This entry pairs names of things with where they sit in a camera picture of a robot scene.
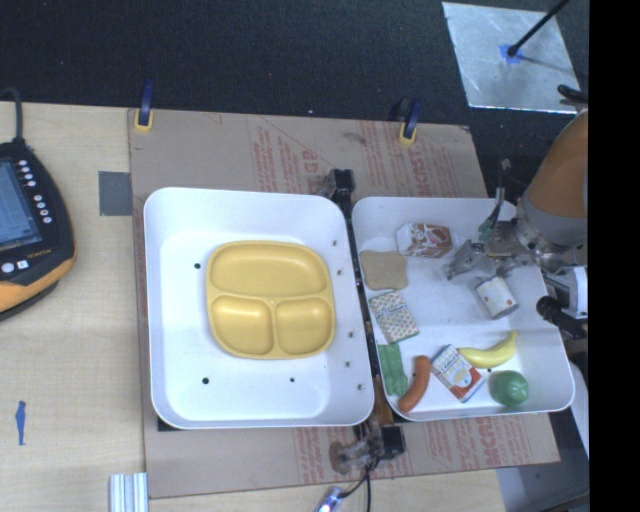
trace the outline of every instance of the brown cardboard sheet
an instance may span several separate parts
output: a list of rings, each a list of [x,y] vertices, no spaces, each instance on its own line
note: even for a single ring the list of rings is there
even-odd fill
[[[486,197],[469,132],[419,124],[398,142],[400,123],[211,112],[154,111],[150,131],[128,115],[142,371],[144,445],[151,498],[353,481],[331,467],[350,427],[177,431],[158,422],[150,396],[144,232],[146,198],[184,186],[316,193],[331,169],[351,169],[354,200],[367,196]],[[407,450],[372,478],[556,462],[546,414],[402,424]]]

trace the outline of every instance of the brown sponge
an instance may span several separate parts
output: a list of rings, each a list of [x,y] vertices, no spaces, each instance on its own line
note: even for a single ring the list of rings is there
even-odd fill
[[[397,251],[362,251],[360,264],[364,282],[372,290],[401,290],[409,284],[407,260]]]

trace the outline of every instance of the brown sausage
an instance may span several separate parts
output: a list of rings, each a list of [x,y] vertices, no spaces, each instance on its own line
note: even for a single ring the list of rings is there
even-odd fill
[[[429,385],[429,377],[431,376],[431,361],[427,356],[418,356],[414,362],[413,382],[411,387],[407,390],[400,400],[398,400],[398,409],[401,412],[409,412],[413,409]]]

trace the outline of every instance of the yellow clip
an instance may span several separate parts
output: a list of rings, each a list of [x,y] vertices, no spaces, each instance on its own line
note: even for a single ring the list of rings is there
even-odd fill
[[[141,132],[148,132],[151,130],[151,126],[153,126],[153,110],[151,112],[149,112],[149,124],[144,125],[144,124],[140,124],[140,109],[136,109],[136,117],[135,120],[133,121],[133,126],[135,126],[135,128],[137,130],[140,130]]]
[[[407,139],[404,136],[404,129],[407,126],[407,123],[402,123],[402,126],[400,127],[400,135],[398,137],[398,139],[400,140],[400,144],[402,144],[403,146],[411,146],[415,141],[416,141],[416,134],[418,133],[418,127],[416,126],[413,129],[413,133],[411,134],[411,138]]]

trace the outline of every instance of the banana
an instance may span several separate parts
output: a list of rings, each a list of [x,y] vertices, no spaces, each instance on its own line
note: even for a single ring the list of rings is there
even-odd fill
[[[495,368],[506,363],[516,353],[517,336],[518,331],[509,331],[505,339],[492,347],[486,349],[462,347],[458,352],[476,368]]]

